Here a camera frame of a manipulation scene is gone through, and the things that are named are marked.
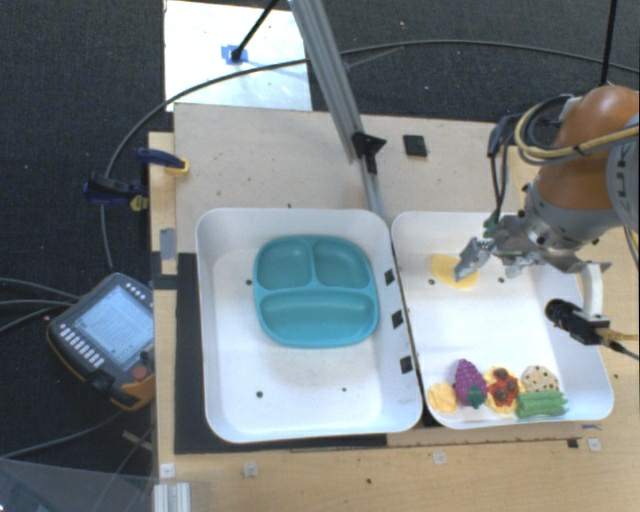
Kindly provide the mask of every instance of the yellow toy food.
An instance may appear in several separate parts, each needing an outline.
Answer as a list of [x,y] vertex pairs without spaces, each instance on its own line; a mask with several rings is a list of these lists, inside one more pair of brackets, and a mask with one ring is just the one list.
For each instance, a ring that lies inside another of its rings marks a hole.
[[433,410],[452,413],[456,410],[456,391],[448,382],[434,384],[427,391],[427,401]]
[[520,379],[501,366],[494,366],[482,376],[488,390],[485,405],[499,414],[514,412],[518,407],[516,397],[525,391]]
[[431,272],[438,281],[465,290],[471,288],[478,281],[478,271],[473,274],[469,274],[467,277],[463,277],[460,281],[456,282],[453,275],[453,267],[455,267],[460,260],[453,256],[447,256],[445,254],[434,254],[431,257]]

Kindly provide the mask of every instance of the metal pole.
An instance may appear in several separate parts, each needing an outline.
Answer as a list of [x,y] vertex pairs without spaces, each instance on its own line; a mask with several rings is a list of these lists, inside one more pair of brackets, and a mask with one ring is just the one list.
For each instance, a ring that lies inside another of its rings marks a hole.
[[258,31],[258,29],[260,28],[260,25],[262,25],[262,22],[266,19],[266,17],[269,15],[269,13],[273,10],[273,8],[276,6],[278,1],[279,0],[271,0],[271,2],[269,2],[269,5],[267,5],[265,10],[262,11],[262,14],[258,18],[258,21],[256,21],[255,24],[253,25],[253,27],[251,27],[251,30],[249,30],[249,33],[245,36],[245,38],[242,40],[240,45],[235,50],[233,50],[231,52],[231,60],[232,61],[234,61],[234,62],[239,62],[240,61],[240,57],[242,57],[242,50],[244,50],[245,46],[247,46],[247,44],[249,44],[249,41],[251,40],[253,35]]
[[607,24],[607,36],[604,42],[604,57],[602,58],[602,72],[600,74],[600,85],[607,84],[609,73],[609,59],[611,57],[611,44],[613,42],[613,27],[616,22],[616,8],[618,0],[611,0],[609,4],[609,23]]
[[367,165],[371,155],[359,156],[352,141],[364,129],[322,1],[288,1],[347,158],[360,159],[369,209],[384,218],[377,175]]

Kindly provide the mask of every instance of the black mat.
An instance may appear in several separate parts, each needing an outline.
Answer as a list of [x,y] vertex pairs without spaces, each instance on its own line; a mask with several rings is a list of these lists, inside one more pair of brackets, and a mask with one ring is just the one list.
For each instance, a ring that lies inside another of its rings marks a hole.
[[296,439],[268,443],[233,444],[209,428],[205,417],[202,337],[195,254],[178,257],[178,304],[175,391],[175,444],[177,454],[246,452],[275,449],[345,448],[385,446],[384,435]]

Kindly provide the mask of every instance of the black carpet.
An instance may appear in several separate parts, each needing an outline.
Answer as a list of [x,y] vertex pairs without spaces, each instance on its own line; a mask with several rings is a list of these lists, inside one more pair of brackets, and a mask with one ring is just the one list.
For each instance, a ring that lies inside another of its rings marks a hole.
[[[376,53],[346,59],[363,113],[496,121],[558,93],[585,92],[600,80],[597,63],[472,41],[600,59],[605,0],[325,5],[340,49],[431,41],[366,62]],[[638,2],[620,1],[612,62],[637,68],[639,21]],[[122,137],[164,99],[162,23],[161,0],[0,3],[0,277],[82,294],[106,275],[99,212],[83,201],[82,185],[90,172],[104,171]],[[612,67],[609,79],[638,87],[633,72]],[[325,108],[313,79],[312,98],[314,108]],[[154,118],[127,147],[114,176],[139,178],[133,149],[144,144],[146,131],[169,129],[169,115]],[[110,208],[107,223],[116,269],[147,281],[145,214]],[[0,286],[0,301],[29,297],[44,295]],[[2,307],[0,325],[33,310]],[[45,343],[45,327],[38,317],[0,334],[0,455],[116,412],[62,367]],[[131,448],[122,431],[141,434],[149,421],[148,408],[125,414],[90,436],[23,460],[114,471]],[[144,474],[150,468],[149,454],[141,451],[124,471]]]

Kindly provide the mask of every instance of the teal plate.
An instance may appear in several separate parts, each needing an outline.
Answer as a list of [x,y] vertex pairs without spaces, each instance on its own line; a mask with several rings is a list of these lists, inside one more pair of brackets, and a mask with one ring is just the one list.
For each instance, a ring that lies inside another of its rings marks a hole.
[[253,277],[260,325],[284,345],[352,345],[378,325],[378,295],[369,260],[342,238],[272,240],[258,252]]

